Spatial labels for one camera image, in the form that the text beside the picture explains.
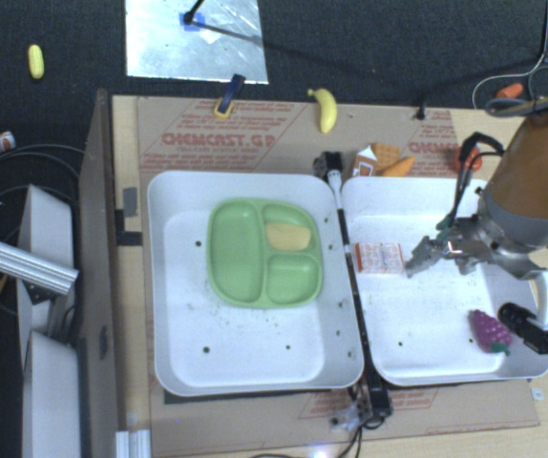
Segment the black carpet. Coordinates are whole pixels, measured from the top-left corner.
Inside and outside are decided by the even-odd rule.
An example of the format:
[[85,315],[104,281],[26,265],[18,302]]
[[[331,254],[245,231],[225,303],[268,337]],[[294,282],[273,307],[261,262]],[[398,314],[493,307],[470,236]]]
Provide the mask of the black carpet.
[[[340,102],[471,108],[475,84],[522,73],[537,60],[545,0],[258,0],[270,84],[243,98],[306,101],[326,87]],[[30,80],[26,49],[38,43],[45,78]],[[485,86],[484,104],[508,82]],[[536,79],[548,94],[548,73]],[[0,131],[20,145],[82,147],[95,91],[220,96],[223,85],[125,75],[124,0],[0,0]],[[78,158],[68,160],[78,166]],[[52,181],[51,167],[0,168],[14,181]],[[73,187],[63,185],[71,194]],[[0,236],[21,214],[21,198],[0,206]],[[14,307],[8,287],[2,299]],[[0,308],[0,457],[20,455],[21,372],[16,321]]]

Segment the green plate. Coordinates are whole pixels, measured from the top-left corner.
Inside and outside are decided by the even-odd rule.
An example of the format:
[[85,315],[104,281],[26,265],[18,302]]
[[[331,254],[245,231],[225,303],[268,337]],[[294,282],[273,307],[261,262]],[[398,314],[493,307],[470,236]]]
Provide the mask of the green plate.
[[[265,237],[269,222],[310,230],[302,251],[272,248]],[[323,260],[314,219],[286,202],[233,198],[213,210],[208,222],[208,279],[217,295],[234,305],[296,307],[321,291]]]

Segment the metal plate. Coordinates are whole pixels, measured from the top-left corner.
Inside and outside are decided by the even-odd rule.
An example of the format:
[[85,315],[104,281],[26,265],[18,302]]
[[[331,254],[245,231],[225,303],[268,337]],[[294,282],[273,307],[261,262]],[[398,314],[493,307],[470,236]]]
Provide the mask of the metal plate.
[[195,20],[182,16],[197,0],[125,0],[127,74],[155,78],[267,84],[257,0],[205,0]]

